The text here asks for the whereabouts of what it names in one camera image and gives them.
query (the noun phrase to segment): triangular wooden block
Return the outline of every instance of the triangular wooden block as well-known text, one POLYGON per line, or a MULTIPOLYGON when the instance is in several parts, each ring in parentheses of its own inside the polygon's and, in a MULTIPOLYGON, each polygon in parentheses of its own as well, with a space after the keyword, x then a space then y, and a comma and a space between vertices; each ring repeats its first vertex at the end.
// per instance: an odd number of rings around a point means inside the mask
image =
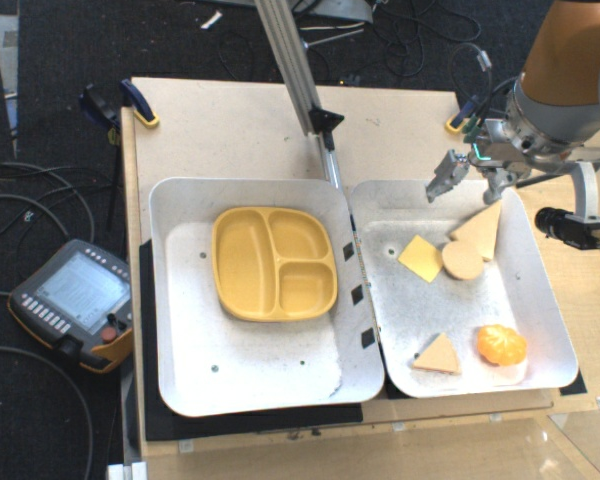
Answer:
POLYGON ((445 333, 440 333, 413 362, 413 368, 443 373, 460 373, 460 361, 453 343, 445 333))
POLYGON ((471 242, 484 261, 491 261, 496 251, 501 208, 502 200, 499 199, 454 229, 449 233, 449 238, 471 242))

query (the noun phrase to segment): black bracket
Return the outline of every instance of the black bracket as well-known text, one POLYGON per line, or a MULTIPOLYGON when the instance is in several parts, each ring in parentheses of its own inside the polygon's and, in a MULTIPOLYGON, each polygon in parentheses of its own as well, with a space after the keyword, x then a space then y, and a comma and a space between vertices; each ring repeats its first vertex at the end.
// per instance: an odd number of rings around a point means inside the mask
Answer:
POLYGON ((333 151, 335 149, 335 144, 331 132, 333 132, 336 126, 344 121, 344 116, 321 108, 312 108, 309 111, 309 119, 311 119, 314 131, 316 133, 322 133, 324 147, 329 151, 333 151))

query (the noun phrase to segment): wooden table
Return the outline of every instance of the wooden table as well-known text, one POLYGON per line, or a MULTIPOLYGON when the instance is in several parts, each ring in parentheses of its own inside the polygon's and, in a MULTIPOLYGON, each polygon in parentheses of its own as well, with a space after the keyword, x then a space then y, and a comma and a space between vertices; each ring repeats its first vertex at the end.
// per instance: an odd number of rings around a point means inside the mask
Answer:
MULTIPOLYGON (((558 389, 362 404, 363 423, 155 442, 144 438, 138 247, 150 237, 148 195, 173 176, 323 178, 318 146, 302 134, 283 85, 134 79, 160 116, 148 130, 122 111, 133 279, 139 453, 149 478, 600 478, 600 251, 578 251, 535 230, 587 393, 558 389)), ((429 180, 450 148, 448 92, 319 87, 341 113, 334 132, 346 196, 364 180, 429 180)), ((600 133, 590 141, 600 147, 600 133)), ((470 177, 479 179, 475 172, 470 177)), ((570 178, 519 189, 531 220, 574 205, 570 178)))

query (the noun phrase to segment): yellow plate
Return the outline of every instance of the yellow plate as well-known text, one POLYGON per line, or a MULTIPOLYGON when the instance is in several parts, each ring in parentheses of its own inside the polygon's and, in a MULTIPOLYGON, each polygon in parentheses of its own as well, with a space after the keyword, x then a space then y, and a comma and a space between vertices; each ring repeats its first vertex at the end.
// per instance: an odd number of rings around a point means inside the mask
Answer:
POLYGON ((222 306, 243 320, 315 318, 331 309, 338 294, 329 235, 299 210, 225 211, 213 225, 212 262, 222 306))

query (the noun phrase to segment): wooden circle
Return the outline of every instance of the wooden circle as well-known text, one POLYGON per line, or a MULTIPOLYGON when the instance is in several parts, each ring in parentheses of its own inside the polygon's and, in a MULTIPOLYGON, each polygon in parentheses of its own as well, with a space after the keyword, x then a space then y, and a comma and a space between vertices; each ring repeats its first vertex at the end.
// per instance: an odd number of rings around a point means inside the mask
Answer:
POLYGON ((455 240, 444 246, 442 264, 450 276, 463 281, 475 279, 484 269, 484 260, 475 245, 463 240, 455 240))

